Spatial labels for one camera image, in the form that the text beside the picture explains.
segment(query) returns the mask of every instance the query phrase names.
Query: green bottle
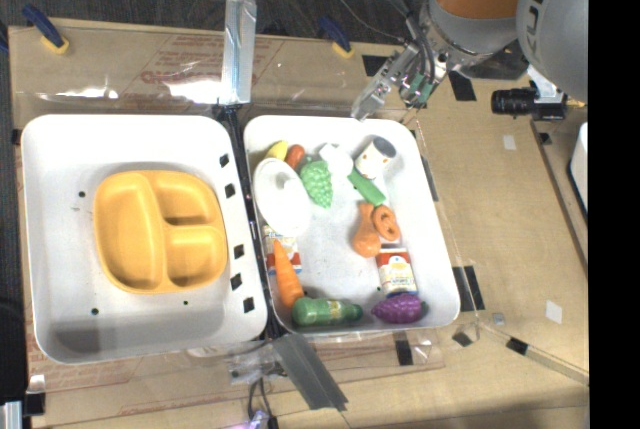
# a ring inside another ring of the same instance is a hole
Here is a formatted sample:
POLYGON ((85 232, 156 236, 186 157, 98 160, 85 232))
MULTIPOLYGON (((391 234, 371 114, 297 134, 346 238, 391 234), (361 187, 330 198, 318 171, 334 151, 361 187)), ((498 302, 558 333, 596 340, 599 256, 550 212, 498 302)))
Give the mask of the green bottle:
POLYGON ((362 317, 362 307, 336 299, 301 297, 294 303, 291 315, 298 326, 327 326, 357 321, 362 317))

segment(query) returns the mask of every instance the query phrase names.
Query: yellow divided plate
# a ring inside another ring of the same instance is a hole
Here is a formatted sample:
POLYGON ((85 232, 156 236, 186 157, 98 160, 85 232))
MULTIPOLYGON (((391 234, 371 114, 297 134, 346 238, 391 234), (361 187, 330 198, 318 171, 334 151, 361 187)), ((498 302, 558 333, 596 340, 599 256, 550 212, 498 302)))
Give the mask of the yellow divided plate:
POLYGON ((100 263, 119 288, 178 292, 216 280, 227 264, 218 198, 178 171, 128 171, 96 191, 94 231, 100 263))

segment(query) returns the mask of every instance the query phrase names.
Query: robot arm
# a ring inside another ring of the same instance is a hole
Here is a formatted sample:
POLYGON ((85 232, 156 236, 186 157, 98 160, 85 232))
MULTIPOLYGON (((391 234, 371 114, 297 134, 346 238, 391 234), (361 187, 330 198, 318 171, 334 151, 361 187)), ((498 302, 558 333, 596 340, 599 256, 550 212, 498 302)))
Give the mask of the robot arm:
MULTIPOLYGON (((588 0, 427 0, 419 19, 405 0, 392 2, 405 13, 412 40, 363 90, 353 117, 373 114, 394 88, 407 107, 424 107, 448 72, 464 74, 516 39, 538 74, 587 101, 588 0)), ((548 87, 538 95, 558 96, 548 87)))

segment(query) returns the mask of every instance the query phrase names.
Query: white cup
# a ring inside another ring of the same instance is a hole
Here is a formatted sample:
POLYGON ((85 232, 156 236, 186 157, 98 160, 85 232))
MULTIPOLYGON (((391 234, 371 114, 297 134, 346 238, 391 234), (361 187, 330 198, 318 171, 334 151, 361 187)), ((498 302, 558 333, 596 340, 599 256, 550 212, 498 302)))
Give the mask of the white cup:
POLYGON ((383 137, 375 137, 355 160, 355 166, 364 178, 373 180, 380 175, 396 156, 394 146, 383 137))

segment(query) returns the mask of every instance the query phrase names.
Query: toy pretzel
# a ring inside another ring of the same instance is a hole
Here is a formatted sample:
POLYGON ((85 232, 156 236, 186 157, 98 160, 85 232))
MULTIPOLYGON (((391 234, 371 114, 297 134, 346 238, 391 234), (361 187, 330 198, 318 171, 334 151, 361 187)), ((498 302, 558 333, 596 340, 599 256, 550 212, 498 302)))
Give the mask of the toy pretzel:
POLYGON ((376 231, 388 241, 400 238, 400 228, 396 223, 396 215, 386 205, 378 205, 371 214, 376 231))

